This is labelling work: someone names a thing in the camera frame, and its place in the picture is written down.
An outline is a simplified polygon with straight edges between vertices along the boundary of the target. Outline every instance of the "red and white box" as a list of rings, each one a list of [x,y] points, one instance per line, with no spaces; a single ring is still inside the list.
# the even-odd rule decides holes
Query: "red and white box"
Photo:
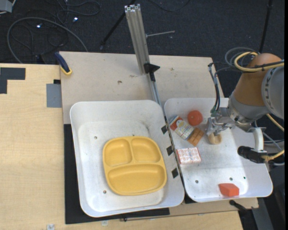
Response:
[[[180,164],[199,163],[202,161],[197,147],[177,149],[177,156]]]

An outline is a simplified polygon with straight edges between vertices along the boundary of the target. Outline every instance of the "white tray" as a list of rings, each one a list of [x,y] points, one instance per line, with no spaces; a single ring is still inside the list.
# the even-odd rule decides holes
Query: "white tray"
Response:
[[[178,166],[169,134],[162,129],[162,108],[151,100],[78,102],[70,110],[73,142],[83,211],[92,217],[173,207],[184,199],[181,177],[175,178]],[[102,150],[107,141],[124,136],[145,136],[159,146],[167,170],[167,183],[145,195],[118,195],[111,191],[104,174]]]
[[[199,110],[204,121],[198,127],[205,132],[207,119],[215,101],[215,98],[169,99],[165,103],[165,113],[169,121],[176,115],[188,121],[188,113],[191,110]],[[227,107],[227,104],[228,98],[221,98],[221,107]],[[175,132],[171,131],[171,134],[175,149],[192,147]],[[204,135],[197,144],[202,161],[180,165],[188,196],[196,202],[229,199],[230,197],[220,193],[220,183],[233,183],[239,188],[240,195],[232,198],[269,196],[273,184],[266,165],[251,162],[237,153],[239,146],[254,147],[254,135],[236,127],[223,131],[222,138],[220,144],[211,145],[207,135]]]

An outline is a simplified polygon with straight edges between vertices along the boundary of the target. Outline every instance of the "yellow plate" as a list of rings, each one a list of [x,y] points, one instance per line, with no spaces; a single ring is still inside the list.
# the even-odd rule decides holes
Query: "yellow plate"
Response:
[[[152,193],[167,182],[159,146],[148,137],[111,139],[103,148],[102,159],[107,183],[119,195]]]

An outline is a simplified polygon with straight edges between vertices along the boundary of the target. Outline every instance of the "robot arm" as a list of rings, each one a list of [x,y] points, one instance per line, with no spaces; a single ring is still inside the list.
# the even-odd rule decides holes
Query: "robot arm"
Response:
[[[252,123],[270,113],[284,119],[283,62],[284,60],[279,57],[267,53],[253,58],[247,66],[249,71],[243,72],[229,97],[228,106],[220,107],[215,117],[208,119],[206,134],[212,144],[221,142],[223,130],[239,127],[246,132],[254,133],[256,152],[263,150],[262,129],[264,128],[254,128]]]

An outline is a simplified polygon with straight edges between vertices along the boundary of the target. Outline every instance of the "wooden table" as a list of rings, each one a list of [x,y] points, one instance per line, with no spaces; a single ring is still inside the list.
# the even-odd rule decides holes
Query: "wooden table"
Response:
[[[98,63],[104,61],[113,63],[115,59],[122,59],[122,55],[115,54],[73,52],[61,54],[73,69],[74,76],[78,75],[79,67],[71,61],[71,58],[80,65],[92,58],[95,59],[90,63],[91,71],[94,71],[94,66]],[[136,62],[135,56],[128,56],[127,59],[131,64]],[[192,67],[196,69],[196,63],[200,62],[203,72],[197,73],[209,76],[205,69],[207,62],[211,62],[209,58],[151,56],[151,63],[156,65],[163,63],[166,65],[164,71],[168,70],[169,76],[178,79],[182,69],[171,65],[176,64],[173,59],[181,63],[185,59],[187,60],[185,65],[188,65],[188,60],[191,60],[194,62]],[[156,228],[161,230],[242,230],[237,209],[229,205],[226,200],[196,204],[183,203],[171,208],[169,216],[153,219],[135,218],[126,222],[114,219],[107,222],[65,224],[63,125],[68,122],[68,118],[64,110],[71,104],[67,100],[71,102],[74,100],[65,97],[64,93],[68,86],[70,87],[68,82],[72,82],[73,74],[61,75],[59,65],[0,64],[1,68],[25,68],[25,80],[7,80],[7,93],[0,94],[0,230],[46,230],[48,224],[54,224],[56,230],[106,229],[107,226],[102,226],[102,223],[114,230]],[[83,74],[89,76],[90,72],[83,72]],[[136,76],[136,74],[128,73],[125,79],[120,78],[122,83],[117,82],[116,75],[115,85],[121,87],[127,83],[126,79],[132,81],[137,78],[130,75]],[[162,74],[162,71],[156,72],[159,93],[164,101],[164,98],[169,98],[171,94],[175,97],[176,94],[174,92],[168,95],[163,94],[168,86],[164,87],[163,84],[159,84],[162,83],[162,76],[166,74]],[[63,106],[48,107],[47,85],[60,79]],[[207,81],[209,79],[207,84],[211,87],[206,89],[205,84],[202,87],[208,90],[211,96],[214,94],[212,80],[209,77],[206,79]],[[256,198],[241,198],[237,200],[237,203],[246,208],[258,207]]]

